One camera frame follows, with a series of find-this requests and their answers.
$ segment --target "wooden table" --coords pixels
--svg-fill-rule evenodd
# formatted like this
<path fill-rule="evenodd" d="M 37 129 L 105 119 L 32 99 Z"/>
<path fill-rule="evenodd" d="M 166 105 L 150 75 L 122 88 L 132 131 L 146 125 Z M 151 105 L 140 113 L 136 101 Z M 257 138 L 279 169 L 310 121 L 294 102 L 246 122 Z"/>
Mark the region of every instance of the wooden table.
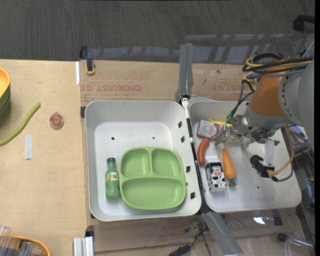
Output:
<path fill-rule="evenodd" d="M 76 63 L 1 59 L 0 67 L 11 78 L 10 104 L 0 116 L 0 139 L 20 124 L 36 102 L 41 103 L 22 132 L 0 146 L 0 225 L 10 227 L 13 234 L 44 242 L 52 256 L 71 256 L 73 239 L 83 238 L 88 227 L 84 131 Z M 55 112 L 63 116 L 61 129 L 50 126 L 49 118 Z M 28 160 L 25 160 L 26 135 L 32 136 L 32 158 Z M 288 216 L 294 229 L 301 231 L 294 211 L 289 211 Z M 283 254 L 283 245 L 270 246 L 272 239 L 267 234 L 245 236 L 237 241 L 247 256 L 257 252 L 270 256 Z M 213 255 L 222 255 L 215 241 L 208 243 Z M 107 255 L 160 256 L 178 247 L 116 250 Z M 292 251 L 292 255 L 308 255 L 305 253 Z M 190 256 L 206 254 L 203 242 L 197 243 L 189 253 Z"/>

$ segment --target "green plate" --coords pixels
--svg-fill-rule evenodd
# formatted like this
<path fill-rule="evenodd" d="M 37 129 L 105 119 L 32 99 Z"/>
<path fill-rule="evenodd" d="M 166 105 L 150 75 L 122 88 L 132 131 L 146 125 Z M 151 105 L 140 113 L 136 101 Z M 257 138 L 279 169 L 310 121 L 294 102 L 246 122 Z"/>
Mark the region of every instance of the green plate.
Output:
<path fill-rule="evenodd" d="M 120 192 L 135 209 L 165 210 L 179 206 L 186 197 L 186 181 L 179 156 L 162 147 L 136 147 L 119 163 Z"/>

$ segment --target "white plastic tub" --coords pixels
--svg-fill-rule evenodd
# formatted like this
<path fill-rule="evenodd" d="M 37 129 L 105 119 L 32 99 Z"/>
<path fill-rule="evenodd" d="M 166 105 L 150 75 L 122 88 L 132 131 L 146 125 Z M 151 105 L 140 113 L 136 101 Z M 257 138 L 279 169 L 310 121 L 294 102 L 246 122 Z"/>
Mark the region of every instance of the white plastic tub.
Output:
<path fill-rule="evenodd" d="M 203 137 L 197 135 L 200 120 L 209 118 L 225 121 L 228 113 L 235 107 L 236 102 L 195 101 L 189 106 L 193 138 L 196 149 Z M 239 107 L 237 114 L 243 115 L 246 105 Z M 272 137 L 280 143 L 274 147 L 273 163 L 278 169 L 286 163 L 290 156 L 280 130 Z M 250 164 L 250 157 L 264 157 L 265 148 L 262 144 L 252 143 L 247 149 L 241 149 L 240 142 L 220 143 L 217 146 L 210 142 L 205 154 L 218 156 L 222 160 L 222 148 L 226 148 L 236 169 L 236 186 L 227 187 L 223 191 L 209 192 L 206 171 L 200 167 L 201 179 L 205 190 L 204 197 L 207 205 L 215 212 L 228 213 L 249 210 L 280 209 L 297 206 L 301 202 L 301 191 L 295 174 L 283 182 L 274 182 L 270 178 L 261 177 Z M 283 179 L 291 173 L 287 166 L 276 177 Z"/>
<path fill-rule="evenodd" d="M 186 114 L 174 101 L 91 102 L 85 109 L 89 207 L 100 221 L 191 216 L 201 206 L 196 167 Z M 182 204 L 166 210 L 129 207 L 122 198 L 106 199 L 107 158 L 116 159 L 129 149 L 161 147 L 173 150 L 182 161 L 186 197 Z"/>

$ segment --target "gray floor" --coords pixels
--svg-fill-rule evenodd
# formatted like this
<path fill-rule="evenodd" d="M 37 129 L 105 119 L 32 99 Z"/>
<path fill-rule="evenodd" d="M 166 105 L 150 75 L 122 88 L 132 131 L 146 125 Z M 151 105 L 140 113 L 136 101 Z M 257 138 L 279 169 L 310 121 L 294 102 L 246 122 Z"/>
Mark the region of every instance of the gray floor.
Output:
<path fill-rule="evenodd" d="M 194 62 L 236 63 L 295 51 L 315 29 L 294 31 L 299 15 L 315 16 L 315 0 L 0 0 L 0 59 L 77 61 L 87 46 L 96 59 L 178 62 L 192 43 Z"/>

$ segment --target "carrot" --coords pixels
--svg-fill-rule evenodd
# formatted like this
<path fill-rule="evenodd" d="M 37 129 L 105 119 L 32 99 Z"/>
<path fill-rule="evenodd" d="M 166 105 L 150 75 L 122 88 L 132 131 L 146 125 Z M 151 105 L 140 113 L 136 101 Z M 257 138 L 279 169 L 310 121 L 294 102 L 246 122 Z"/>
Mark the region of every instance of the carrot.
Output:
<path fill-rule="evenodd" d="M 208 137 L 205 137 L 202 139 L 202 141 L 199 144 L 197 156 L 198 156 L 198 162 L 200 166 L 203 166 L 205 164 L 205 152 L 209 145 L 210 139 Z"/>
<path fill-rule="evenodd" d="M 237 185 L 234 181 L 234 178 L 236 177 L 236 169 L 225 148 L 222 150 L 222 166 L 224 177 L 230 180 L 229 186 L 233 187 Z"/>

